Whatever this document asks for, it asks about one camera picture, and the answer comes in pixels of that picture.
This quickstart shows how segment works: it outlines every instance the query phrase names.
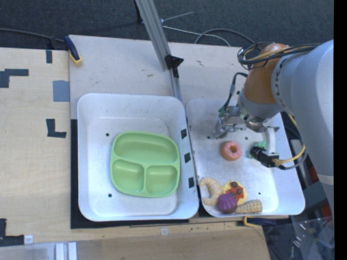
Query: wooden table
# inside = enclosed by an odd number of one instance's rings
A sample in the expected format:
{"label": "wooden table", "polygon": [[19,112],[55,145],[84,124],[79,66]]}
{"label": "wooden table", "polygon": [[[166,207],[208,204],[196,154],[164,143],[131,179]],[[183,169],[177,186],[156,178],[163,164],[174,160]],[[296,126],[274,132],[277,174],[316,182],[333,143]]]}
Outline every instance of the wooden table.
{"label": "wooden table", "polygon": [[[54,101],[53,93],[53,82],[69,82],[69,61],[67,51],[0,49],[0,72],[9,75],[0,88],[0,218],[7,219],[7,236],[78,242],[90,259],[269,259],[262,228],[233,218],[197,214],[182,224],[70,229],[70,103]],[[66,136],[48,136],[48,119]]]}

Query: toy donut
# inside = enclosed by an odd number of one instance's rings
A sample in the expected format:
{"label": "toy donut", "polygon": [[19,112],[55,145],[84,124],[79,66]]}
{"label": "toy donut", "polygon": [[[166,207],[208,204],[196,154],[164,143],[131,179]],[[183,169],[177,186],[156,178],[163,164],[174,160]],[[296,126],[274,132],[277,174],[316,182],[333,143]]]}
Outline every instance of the toy donut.
{"label": "toy donut", "polygon": [[221,147],[222,156],[228,161],[235,161],[241,157],[242,149],[236,141],[225,141]]}

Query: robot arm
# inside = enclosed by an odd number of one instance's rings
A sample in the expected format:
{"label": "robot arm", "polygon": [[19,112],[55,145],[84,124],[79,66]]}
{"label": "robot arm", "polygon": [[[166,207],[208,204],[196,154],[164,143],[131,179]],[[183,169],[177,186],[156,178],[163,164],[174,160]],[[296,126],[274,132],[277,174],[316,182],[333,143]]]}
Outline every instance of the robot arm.
{"label": "robot arm", "polygon": [[[260,61],[286,48],[283,44],[270,44],[253,59]],[[333,40],[299,53],[284,52],[281,57],[260,61],[252,67],[237,105],[221,111],[216,138],[246,127],[265,132],[264,123],[277,113],[293,115],[334,216]],[[254,153],[259,153],[255,155],[258,160],[267,156],[266,151]]]}

